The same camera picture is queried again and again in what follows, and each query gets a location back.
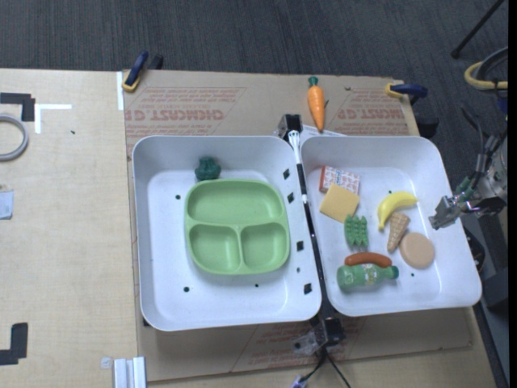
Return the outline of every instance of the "toy sausage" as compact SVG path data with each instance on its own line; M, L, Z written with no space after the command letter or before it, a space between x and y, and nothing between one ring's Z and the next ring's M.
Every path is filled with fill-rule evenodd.
M374 253L373 251L361 251L360 253L354 253L345 258L345 264L347 266L366 263L376 264L381 268L387 268L392 265L391 259L388 256Z

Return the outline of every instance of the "green bottle toy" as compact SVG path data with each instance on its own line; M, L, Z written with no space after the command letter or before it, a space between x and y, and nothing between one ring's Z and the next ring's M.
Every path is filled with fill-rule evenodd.
M338 269L338 285L346 290L354 286L371 286L382 282L384 279L397 279L398 268L388 266L381 268L376 264L356 264L355 266L343 265Z

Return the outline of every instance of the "gray carpet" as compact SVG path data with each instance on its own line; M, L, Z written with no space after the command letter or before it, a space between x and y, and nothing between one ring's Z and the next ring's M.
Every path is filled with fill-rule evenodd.
M428 88L414 112L439 119L431 140L454 187L472 172L478 149L460 103L469 102L487 133L506 127L495 97L467 85L463 73L508 45L508 0L460 58L450 56L496 1L0 0L0 68L121 70L146 49L163 55L168 70L392 76ZM497 218L480 222L496 269L506 267Z

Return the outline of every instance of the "black tape marking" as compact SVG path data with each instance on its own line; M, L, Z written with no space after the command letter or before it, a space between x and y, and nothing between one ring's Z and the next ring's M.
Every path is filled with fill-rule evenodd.
M0 351L0 365L17 365L18 359L27 358L28 328L27 323L11 327L11 348Z
M34 105L36 100L31 94L0 93L0 103L22 105L22 121L34 122Z

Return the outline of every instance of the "white tray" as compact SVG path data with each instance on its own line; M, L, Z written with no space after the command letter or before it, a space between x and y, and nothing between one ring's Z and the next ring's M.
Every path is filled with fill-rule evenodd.
M479 301L481 281L461 222L434 230L428 220L441 197L451 195L442 159L432 142L422 137L312 137L302 144L301 159L327 293L336 310L364 316L472 306ZM347 245L343 226L318 211L323 198L319 176L324 165L359 175L360 201L355 214L368 221L368 249L389 256L399 268L397 280L346 293L338 287L337 266L357 250ZM428 268L412 268L398 250L389 254L389 226L384 231L377 229L378 204L389 191L400 190L418 198L416 207L403 213L411 219L408 231L422 233L434 244L435 260Z
M203 156L221 165L221 178L258 179L280 192L291 233L289 258L281 268L222 276L195 265L185 239L184 198ZM151 326L180 331L297 322L317 314L322 293L288 143L275 137L155 136L139 141L132 159L141 310Z
M276 188L288 212L291 248L280 269L222 276L191 260L184 231L184 197L195 184L199 158L214 157L221 178L259 179ZM291 146L278 137L169 137L140 140L133 150L141 310L162 331L180 331L312 318L322 303L313 248ZM433 230L428 217L451 190L434 144L421 137L312 137L301 147L311 214L333 307L348 316L472 306L481 282L460 221ZM400 277L375 289L344 293L335 273L354 252L343 225L319 213L323 165L360 176L356 214L368 220L369 250L386 252L388 229L377 230L376 207L389 190L407 190L418 205L407 211L410 231L435 245L434 263L410 268L390 255Z

